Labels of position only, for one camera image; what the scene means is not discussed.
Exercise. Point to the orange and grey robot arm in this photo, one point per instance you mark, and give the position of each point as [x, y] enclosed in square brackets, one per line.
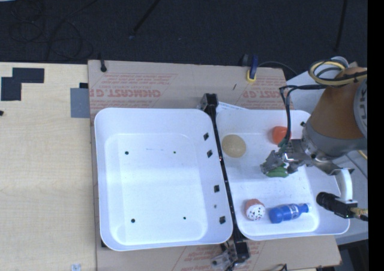
[333, 114]

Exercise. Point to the pink and white spotted toy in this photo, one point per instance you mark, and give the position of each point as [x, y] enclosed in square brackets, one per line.
[255, 210]

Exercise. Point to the orange toy carrot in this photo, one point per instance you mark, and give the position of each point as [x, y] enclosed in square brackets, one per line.
[278, 135]

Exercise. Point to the white plastic tray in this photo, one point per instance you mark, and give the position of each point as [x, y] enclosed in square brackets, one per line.
[270, 192]
[156, 186]

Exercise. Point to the blue plastic bottle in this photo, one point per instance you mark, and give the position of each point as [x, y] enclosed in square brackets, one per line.
[286, 213]

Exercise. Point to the thin black rod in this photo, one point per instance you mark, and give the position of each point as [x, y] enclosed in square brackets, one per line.
[225, 174]

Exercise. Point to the white paper sheet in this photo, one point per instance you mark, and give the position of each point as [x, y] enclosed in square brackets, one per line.
[231, 106]

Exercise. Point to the green toy vegetable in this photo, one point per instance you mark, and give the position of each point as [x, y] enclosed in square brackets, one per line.
[277, 173]

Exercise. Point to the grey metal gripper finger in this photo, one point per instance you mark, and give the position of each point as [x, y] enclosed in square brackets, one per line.
[271, 162]
[292, 167]

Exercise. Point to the black cylinder on white bracket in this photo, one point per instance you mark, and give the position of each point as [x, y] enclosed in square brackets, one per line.
[336, 202]

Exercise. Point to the brown cardboard board red print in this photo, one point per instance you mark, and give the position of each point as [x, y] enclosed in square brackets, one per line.
[180, 87]

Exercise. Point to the round tan biscuit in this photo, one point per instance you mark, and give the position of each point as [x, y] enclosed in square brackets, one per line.
[234, 146]

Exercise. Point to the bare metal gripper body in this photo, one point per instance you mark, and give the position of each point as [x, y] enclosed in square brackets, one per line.
[300, 153]

